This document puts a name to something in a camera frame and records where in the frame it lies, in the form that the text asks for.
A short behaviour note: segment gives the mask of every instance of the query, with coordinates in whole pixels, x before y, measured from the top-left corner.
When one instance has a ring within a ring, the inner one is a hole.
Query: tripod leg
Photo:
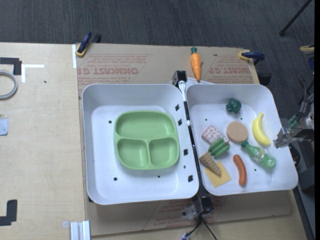
[[[291,24],[298,18],[298,16],[303,12],[303,10],[311,3],[312,0],[308,0],[301,9],[293,16],[293,18],[289,21],[289,23],[279,32],[279,35],[283,37],[285,35],[286,30],[291,26]]]

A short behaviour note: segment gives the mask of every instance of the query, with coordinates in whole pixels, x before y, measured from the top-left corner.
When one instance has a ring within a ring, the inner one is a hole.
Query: metal ring
[[[16,91],[18,89],[18,82],[17,82],[17,79],[15,78],[15,76],[13,74],[10,74],[9,72],[0,71],[0,76],[6,76],[8,78],[11,78],[14,83],[14,87],[13,87],[12,91],[10,91],[8,94],[0,95],[0,100],[7,100],[7,99],[11,98],[16,93]]]

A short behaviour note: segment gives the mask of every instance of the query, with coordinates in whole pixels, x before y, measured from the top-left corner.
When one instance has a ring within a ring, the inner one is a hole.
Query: cardboard sheet
[[[168,84],[175,71],[186,71],[193,78],[190,66],[191,47],[91,44],[84,57],[77,57],[78,95],[80,107],[82,162],[85,147],[81,94],[91,84]],[[238,58],[242,48],[197,47],[201,55],[201,80],[214,84],[257,84],[258,76],[252,60]],[[90,201],[83,166],[85,218],[91,221],[92,236],[176,228],[194,225],[184,220],[181,210],[192,201],[168,200],[116,205],[98,205]],[[286,191],[232,196],[211,195],[214,210],[205,216],[207,223],[230,222],[278,215],[288,215],[291,205]]]

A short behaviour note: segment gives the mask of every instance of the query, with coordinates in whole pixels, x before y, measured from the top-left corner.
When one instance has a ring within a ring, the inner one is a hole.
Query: green bottle
[[[246,149],[252,159],[262,165],[265,169],[269,170],[272,169],[276,165],[276,160],[268,155],[263,149],[258,146],[251,146],[245,140],[241,143],[241,147]]]

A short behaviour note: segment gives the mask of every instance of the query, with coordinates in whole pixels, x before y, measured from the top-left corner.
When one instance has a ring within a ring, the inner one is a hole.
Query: table surface
[[[17,221],[0,226],[0,236],[6,240],[69,239],[68,222],[86,219],[73,46],[2,43],[0,57],[19,58],[29,65],[25,82],[21,76],[16,77],[17,93],[0,100],[0,117],[9,118],[8,134],[0,136],[0,216],[6,215],[8,200],[18,202]],[[10,72],[12,67],[0,65],[0,70]],[[12,86],[10,80],[0,76],[0,95]],[[292,190],[287,195],[289,215],[220,222],[209,227],[218,239],[307,239]],[[192,229],[158,229],[95,239],[179,239]],[[201,225],[192,239],[213,237]]]

